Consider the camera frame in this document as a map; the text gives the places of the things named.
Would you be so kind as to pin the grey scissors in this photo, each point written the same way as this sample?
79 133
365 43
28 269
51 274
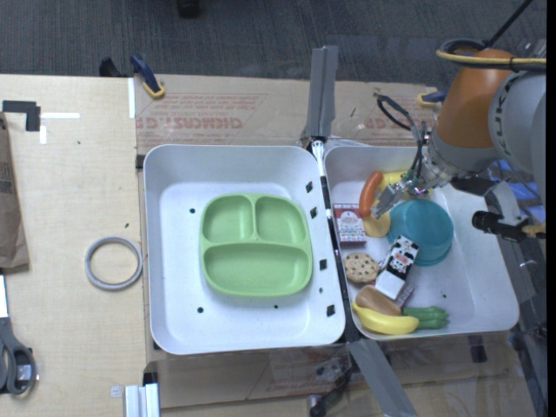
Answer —
17 363

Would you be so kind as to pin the orange sausage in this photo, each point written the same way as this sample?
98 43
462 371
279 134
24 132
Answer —
368 193

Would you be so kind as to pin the brown biscuit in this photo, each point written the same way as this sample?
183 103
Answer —
360 267

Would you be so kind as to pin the grey tape roll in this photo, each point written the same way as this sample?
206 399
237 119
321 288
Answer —
89 272

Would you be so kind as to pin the blue bowl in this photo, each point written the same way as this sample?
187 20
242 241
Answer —
425 228

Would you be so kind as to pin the red and white carton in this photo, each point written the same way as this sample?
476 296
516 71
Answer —
348 226

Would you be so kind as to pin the black cylinder on white bracket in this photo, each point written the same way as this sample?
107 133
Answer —
491 223

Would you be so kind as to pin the brown bread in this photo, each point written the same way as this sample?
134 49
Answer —
375 300

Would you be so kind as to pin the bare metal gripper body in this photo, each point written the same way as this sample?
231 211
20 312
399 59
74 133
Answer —
428 176

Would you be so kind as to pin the green vegetable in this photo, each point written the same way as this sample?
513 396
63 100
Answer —
430 317

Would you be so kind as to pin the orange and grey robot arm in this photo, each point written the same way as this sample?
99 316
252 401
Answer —
469 102

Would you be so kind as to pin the brown cardboard board red print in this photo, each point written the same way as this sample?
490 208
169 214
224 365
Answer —
260 111

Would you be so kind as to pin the black and white cow carton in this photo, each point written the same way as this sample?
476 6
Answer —
397 267

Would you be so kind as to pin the white plastic tray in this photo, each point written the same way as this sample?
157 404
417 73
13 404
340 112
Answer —
178 254
478 285

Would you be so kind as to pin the green divided plate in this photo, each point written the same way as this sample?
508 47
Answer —
256 259

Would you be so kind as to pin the yellow toy food piece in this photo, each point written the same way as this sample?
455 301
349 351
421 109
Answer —
375 228

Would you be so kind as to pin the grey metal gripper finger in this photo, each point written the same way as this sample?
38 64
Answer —
393 198
378 204

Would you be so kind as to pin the black chair wheel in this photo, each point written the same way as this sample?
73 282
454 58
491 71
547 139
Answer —
189 4

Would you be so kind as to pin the brown paper bag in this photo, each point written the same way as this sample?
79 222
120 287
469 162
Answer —
11 215

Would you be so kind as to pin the yellow banana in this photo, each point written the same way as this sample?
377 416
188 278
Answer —
386 323

